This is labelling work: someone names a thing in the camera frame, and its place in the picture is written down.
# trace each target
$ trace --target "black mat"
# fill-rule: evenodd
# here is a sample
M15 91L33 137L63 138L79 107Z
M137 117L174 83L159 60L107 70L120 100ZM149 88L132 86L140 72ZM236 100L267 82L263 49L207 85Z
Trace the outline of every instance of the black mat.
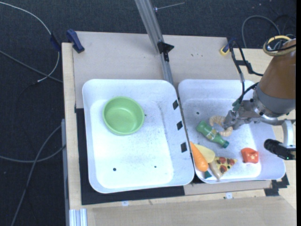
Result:
M127 200L142 200L153 198L167 198L184 195L183 186L151 188L143 190L134 190L120 193L102 194L95 191L88 179L87 166L87 142L84 109L76 110L79 144L79 171L81 186L81 202L85 204L95 204L104 202L117 202Z

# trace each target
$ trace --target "yellow food item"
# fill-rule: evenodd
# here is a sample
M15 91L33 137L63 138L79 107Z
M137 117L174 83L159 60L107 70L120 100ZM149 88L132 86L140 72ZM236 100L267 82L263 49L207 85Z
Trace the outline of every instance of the yellow food item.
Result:
M206 172L208 170L209 165L205 157L202 155L202 153L197 149L197 147L192 142L190 142L190 146L192 150L194 163L197 169L199 169L202 172Z
M194 145L202 153L202 155L205 157L205 159L208 163L211 163L214 160L214 158L215 158L214 151L212 151L211 149L209 149L203 145L198 145L198 144L194 144Z

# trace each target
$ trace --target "blue clamp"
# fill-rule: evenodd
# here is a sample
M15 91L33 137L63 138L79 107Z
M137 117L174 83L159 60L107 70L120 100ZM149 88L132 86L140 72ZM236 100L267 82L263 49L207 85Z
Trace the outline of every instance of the blue clamp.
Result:
M62 47L61 44L57 41L55 35L53 32L51 32L51 36L50 36L50 42L52 43L52 45L55 47L55 49L58 52L62 52Z
M70 42L73 43L73 48L76 50L76 52L81 53L85 50L85 48L81 45L76 32L73 29L67 30L67 38Z
M230 51L230 44L235 40L235 38L231 38L229 42L220 49L221 55L226 55Z

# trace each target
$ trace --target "wooden table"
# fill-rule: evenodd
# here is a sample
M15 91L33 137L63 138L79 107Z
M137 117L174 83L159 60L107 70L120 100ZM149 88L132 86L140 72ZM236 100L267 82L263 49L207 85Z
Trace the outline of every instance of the wooden table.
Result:
M66 123L66 191L67 210L87 212L89 226L106 225L296 225L295 161L286 161L286 173L291 186L281 190L283 196L267 197L264 189L272 188L271 180L224 184L188 184L185 196L128 202L82 205L80 194L79 152L75 107L82 108L81 86L90 78L162 79L160 60L151 50L147 34L118 34L78 32L86 49L84 59L98 51L81 70L82 62L71 43L63 43L63 80ZM175 84L183 79L238 79L230 55L222 57L219 48L225 38L164 36L165 42L175 45L170 52L170 65ZM263 73L271 57L260 49L244 49L253 69ZM114 70L108 64L114 63ZM194 65L187 71L185 64ZM127 73L136 68L134 73ZM245 78L253 82L258 76ZM274 127L277 140L283 140L281 127Z

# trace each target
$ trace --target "toy food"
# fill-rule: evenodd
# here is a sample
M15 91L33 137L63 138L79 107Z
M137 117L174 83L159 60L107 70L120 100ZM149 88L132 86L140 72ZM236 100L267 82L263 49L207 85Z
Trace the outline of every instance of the toy food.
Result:
M259 154L258 151L249 148L249 147L245 147L241 150L241 154L243 156L244 159L244 163L257 163L259 160Z
M224 117L224 116L214 115L214 116L210 117L209 124L210 124L210 126L213 126L214 123L216 123L216 124L222 126L225 119L226 119L226 117ZM219 134L222 137L229 137L232 134L232 131L233 131L233 127L229 126L227 129L219 131Z
M229 142L224 140L220 133L212 126L208 125L206 121L201 121L197 126L197 131L202 133L209 141L220 144L223 148L229 145Z
M202 155L205 157L206 161L208 163L212 162L215 158L215 152L210 150L209 148L203 146L203 145L198 145L194 144L196 148L202 153Z
M209 166L216 178L220 179L236 162L237 159L216 156Z
M190 146L192 150L193 160L197 169L205 173L205 178L211 177L212 175L210 174L210 172L208 172L209 164L203 154L197 149L194 143L190 142Z

